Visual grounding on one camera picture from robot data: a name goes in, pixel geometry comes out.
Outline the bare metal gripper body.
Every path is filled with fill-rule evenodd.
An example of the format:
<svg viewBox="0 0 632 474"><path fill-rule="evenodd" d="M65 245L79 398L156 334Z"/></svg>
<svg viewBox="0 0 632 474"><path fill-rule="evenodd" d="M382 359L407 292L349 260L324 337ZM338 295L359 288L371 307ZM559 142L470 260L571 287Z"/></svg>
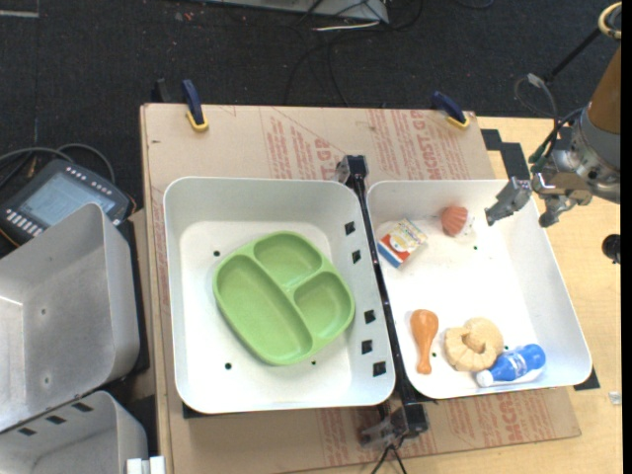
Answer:
<svg viewBox="0 0 632 474"><path fill-rule="evenodd" d="M531 166L532 183L541 196L572 200L580 205L592 198L620 203L619 148L604 149L579 138L561 138L553 150Z"/></svg>

